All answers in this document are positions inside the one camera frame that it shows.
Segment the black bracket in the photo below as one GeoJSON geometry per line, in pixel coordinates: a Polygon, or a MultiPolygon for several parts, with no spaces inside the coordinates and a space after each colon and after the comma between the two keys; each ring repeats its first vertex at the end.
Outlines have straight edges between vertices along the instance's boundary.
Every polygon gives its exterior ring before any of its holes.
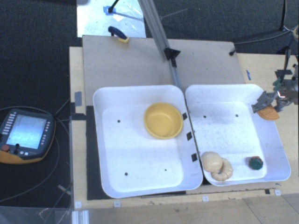
{"type": "Polygon", "coordinates": [[[181,53],[179,50],[174,50],[166,47],[164,49],[164,54],[166,55],[167,60],[171,60],[172,67],[177,67],[176,57],[181,53]]]}

